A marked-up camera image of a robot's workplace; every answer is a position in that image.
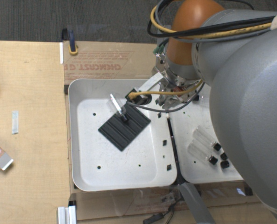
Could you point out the brown cardboard board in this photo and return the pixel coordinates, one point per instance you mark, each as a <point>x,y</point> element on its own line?
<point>101,64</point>

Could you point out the thin black rod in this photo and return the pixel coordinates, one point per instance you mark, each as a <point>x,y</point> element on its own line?
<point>174,143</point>

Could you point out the black cylinder on white bracket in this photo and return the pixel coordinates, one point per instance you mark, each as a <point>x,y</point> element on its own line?
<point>141,94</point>

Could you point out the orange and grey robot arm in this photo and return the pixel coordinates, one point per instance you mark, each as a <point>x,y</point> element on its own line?
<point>241,83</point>

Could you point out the black ribbed rectangular plate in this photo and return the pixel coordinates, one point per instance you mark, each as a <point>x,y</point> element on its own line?
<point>126,132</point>

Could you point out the white plastic tray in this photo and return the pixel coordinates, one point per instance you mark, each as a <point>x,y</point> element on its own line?
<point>189,171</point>
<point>119,167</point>

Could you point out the clear plastic bottle black cap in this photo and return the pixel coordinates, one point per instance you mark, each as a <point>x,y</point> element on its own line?
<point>199,151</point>
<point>204,136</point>
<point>224,156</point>
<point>225,164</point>
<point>116,106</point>

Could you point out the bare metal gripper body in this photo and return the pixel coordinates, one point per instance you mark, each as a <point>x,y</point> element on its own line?
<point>175,91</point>

